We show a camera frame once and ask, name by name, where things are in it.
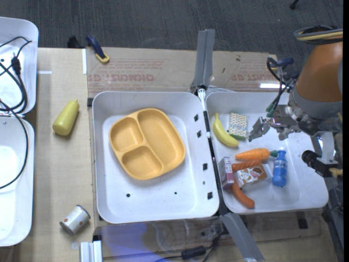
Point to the blue bottle with white cap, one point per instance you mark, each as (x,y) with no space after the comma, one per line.
(280,171)

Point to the pink and white carton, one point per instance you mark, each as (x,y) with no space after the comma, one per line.
(226,173)

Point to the white can with orange dots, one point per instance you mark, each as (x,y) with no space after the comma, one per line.
(75,220)

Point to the yellow divided plate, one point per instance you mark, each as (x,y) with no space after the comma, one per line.
(147,143)

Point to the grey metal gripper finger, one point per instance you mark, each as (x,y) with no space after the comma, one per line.
(285,134)
(257,128)

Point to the orange sausage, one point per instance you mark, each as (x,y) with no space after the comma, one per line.
(245,165)
(242,196)

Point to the white plastic tray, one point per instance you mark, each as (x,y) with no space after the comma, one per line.
(28,72)
(300,184)
(16,201)
(152,201)

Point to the yellow squeeze bottle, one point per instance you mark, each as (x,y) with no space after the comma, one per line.
(65,119)

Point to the white patterned carton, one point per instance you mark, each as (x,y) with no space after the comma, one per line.
(237,125)

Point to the orange carrot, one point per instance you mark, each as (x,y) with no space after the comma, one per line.
(253,154)

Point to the yellow banana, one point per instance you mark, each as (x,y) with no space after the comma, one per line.
(222,136)

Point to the brown cardboard board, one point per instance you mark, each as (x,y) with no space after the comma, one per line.
(152,72)

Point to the brown and white carton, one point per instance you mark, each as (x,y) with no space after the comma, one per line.
(252,175)

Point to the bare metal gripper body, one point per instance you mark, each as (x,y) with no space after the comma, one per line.
(286,120)

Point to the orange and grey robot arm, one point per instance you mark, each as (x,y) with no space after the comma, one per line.
(319,75)

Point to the black cylinder on white bracket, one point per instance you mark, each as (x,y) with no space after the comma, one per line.
(324,164)

